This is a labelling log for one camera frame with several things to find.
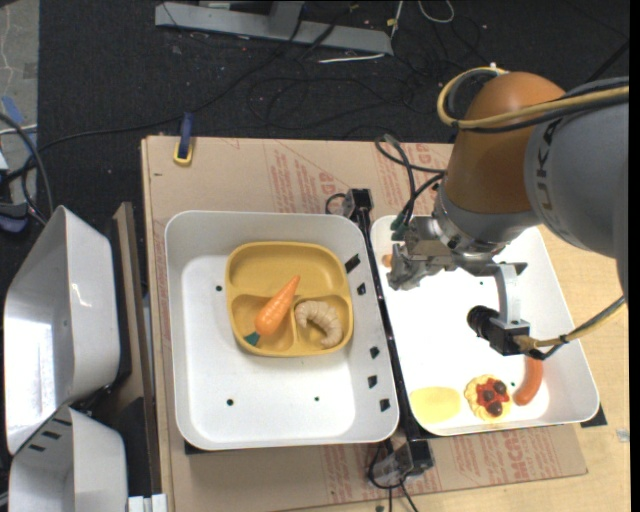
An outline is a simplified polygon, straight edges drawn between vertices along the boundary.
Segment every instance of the yellow divided plate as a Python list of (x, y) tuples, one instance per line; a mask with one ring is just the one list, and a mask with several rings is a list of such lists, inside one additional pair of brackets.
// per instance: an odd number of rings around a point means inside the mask
[[(288, 315), (269, 336), (260, 336), (255, 346), (245, 340), (255, 332), (258, 312), (294, 275), (300, 283)], [(225, 272), (227, 309), (236, 341), (253, 354), (296, 357), (329, 354), (343, 348), (353, 334), (353, 305), (344, 265), (329, 250), (301, 242), (255, 242), (236, 248)], [(307, 300), (333, 306), (342, 325), (343, 338), (324, 348), (325, 336), (315, 323), (296, 324), (294, 308)]]

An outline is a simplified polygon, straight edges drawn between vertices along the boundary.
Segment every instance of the shrimp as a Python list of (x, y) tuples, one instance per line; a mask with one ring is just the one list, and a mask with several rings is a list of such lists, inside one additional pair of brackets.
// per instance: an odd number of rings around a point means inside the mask
[(335, 347), (342, 341), (342, 325), (338, 312), (326, 302), (316, 300), (301, 302), (296, 306), (295, 318), (302, 328), (307, 326), (307, 321), (311, 321), (324, 331), (325, 337), (320, 340), (324, 348)]

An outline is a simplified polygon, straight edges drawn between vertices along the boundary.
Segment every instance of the white tray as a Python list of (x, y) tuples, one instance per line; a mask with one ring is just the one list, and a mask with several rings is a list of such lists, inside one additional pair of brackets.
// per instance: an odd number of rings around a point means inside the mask
[(127, 499), (120, 434), (67, 406), (11, 462), (11, 512), (124, 511)]
[[(236, 247), (257, 241), (315, 243), (343, 263), (359, 256), (347, 274), (354, 329), (344, 349), (271, 358), (239, 348), (227, 312), (225, 267)], [(375, 442), (395, 431), (391, 361), (364, 238), (354, 223), (330, 215), (191, 211), (171, 219), (165, 243), (176, 420), (186, 441), (227, 450)]]
[[(376, 261), (391, 254), (390, 225), (395, 217), (383, 217), (372, 226)], [(530, 228), (513, 241), (499, 261), (526, 262), (518, 278), (521, 316), (531, 323), (531, 336), (555, 338), (574, 328), (544, 241)], [(383, 293), (396, 338), (407, 393), (443, 386), (462, 396), (460, 413), (433, 424), (422, 424), (441, 436), (469, 434), (586, 421), (599, 408), (599, 397), (579, 340), (559, 349), (544, 362), (542, 386), (525, 407), (513, 406), (503, 421), (487, 423), (477, 418), (464, 398), (474, 377), (493, 374), (513, 392), (524, 375), (524, 356), (502, 356), (478, 338), (468, 326), (469, 310), (476, 305), (499, 309), (495, 279), (478, 278), (457, 269), (425, 277), (418, 288), (393, 290), (389, 269), (378, 265)]]
[(9, 452), (15, 454), (61, 405), (111, 384), (119, 363), (111, 245), (59, 206), (5, 301)]

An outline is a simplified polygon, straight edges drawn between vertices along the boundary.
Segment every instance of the toy carrot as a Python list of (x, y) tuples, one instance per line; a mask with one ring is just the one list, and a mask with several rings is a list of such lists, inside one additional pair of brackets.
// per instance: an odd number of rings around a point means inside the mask
[(255, 346), (260, 336), (269, 336), (276, 332), (282, 320), (284, 320), (284, 317), (289, 312), (299, 282), (300, 276), (293, 276), (289, 282), (263, 306), (254, 320), (256, 327), (255, 332), (252, 332), (244, 338), (247, 343)]

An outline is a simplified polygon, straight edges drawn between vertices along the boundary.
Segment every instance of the black carpet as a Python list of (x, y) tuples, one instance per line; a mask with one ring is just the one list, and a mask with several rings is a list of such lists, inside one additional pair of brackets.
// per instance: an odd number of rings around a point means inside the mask
[[(629, 40), (629, 0), (455, 1), (449, 24), (405, 2), (396, 57), (348, 64), (317, 63), (342, 50), (156, 28), (157, 4), (41, 0), (38, 143), (56, 204), (98, 229), (131, 201), (143, 233), (140, 140), (176, 133), (185, 111), (196, 135), (448, 142), (436, 98), (465, 69), (495, 62), (565, 89), (629, 73), (628, 50), (615, 58)], [(338, 23), (389, 30), (396, 5), (361, 2)], [(423, 5), (449, 15), (443, 2)], [(307, 2), (303, 18), (329, 22), (346, 6)], [(0, 233), (0, 296), (40, 229)]]

